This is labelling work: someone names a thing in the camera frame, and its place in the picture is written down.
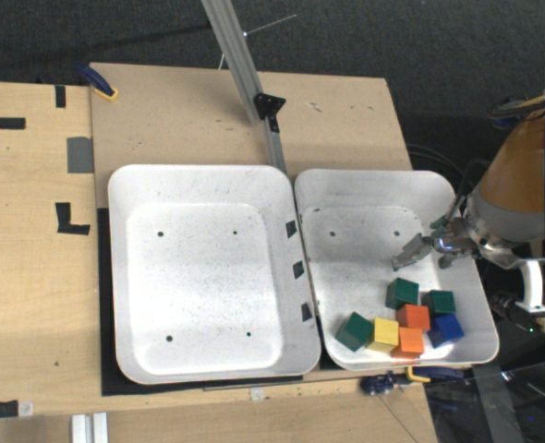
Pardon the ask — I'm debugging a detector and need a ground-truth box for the brown flat board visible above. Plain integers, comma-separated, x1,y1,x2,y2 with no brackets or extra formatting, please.
89,61,429,414

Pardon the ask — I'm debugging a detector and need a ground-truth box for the white plastic tray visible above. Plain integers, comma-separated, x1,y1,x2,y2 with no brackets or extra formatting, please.
107,163,322,386
293,168,502,373

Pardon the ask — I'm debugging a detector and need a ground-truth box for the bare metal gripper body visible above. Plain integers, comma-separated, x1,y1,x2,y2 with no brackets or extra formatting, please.
431,218,534,269

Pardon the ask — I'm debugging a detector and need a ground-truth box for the green cube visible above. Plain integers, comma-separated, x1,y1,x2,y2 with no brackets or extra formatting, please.
421,289,457,316
384,277,420,311
334,311,376,353

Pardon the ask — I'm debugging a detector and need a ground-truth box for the yellow cube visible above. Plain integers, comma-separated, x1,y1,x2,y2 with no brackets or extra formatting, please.
365,317,401,354

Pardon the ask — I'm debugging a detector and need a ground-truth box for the black cylinder on white bracket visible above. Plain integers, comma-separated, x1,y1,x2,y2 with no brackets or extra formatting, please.
490,257,545,332

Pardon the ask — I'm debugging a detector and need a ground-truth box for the blue cube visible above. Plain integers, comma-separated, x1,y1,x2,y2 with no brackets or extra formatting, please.
426,312,466,350

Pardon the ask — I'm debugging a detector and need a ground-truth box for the orange cube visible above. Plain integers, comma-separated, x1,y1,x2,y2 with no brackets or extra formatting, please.
389,326,427,360
394,303,432,333

